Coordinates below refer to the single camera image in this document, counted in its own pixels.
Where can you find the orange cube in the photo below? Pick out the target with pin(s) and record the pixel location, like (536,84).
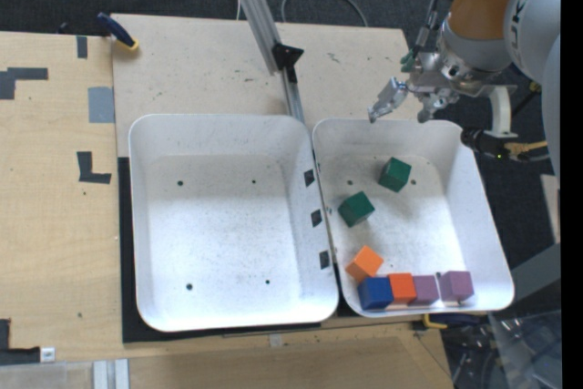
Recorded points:
(364,263)
(402,287)

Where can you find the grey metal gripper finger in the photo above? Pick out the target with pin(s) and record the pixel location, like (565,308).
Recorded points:
(433,107)
(391,98)

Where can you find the blue cube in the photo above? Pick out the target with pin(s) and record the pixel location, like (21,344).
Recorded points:
(375,293)

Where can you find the white plastic tray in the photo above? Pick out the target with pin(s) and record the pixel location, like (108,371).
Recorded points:
(223,232)
(419,237)

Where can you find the green cube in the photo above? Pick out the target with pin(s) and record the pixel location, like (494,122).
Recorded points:
(356,208)
(394,174)

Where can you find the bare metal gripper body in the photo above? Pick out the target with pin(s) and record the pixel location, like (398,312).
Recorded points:
(448,75)

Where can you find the purple cube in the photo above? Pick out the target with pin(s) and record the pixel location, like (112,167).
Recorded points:
(426,289)
(456,285)

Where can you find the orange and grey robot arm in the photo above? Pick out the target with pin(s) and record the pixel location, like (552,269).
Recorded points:
(492,0)

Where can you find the black cylinder on white bracket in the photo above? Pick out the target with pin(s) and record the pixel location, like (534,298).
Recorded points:
(501,114)

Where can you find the pale wood board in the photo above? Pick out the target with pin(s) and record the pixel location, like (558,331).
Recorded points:
(196,68)

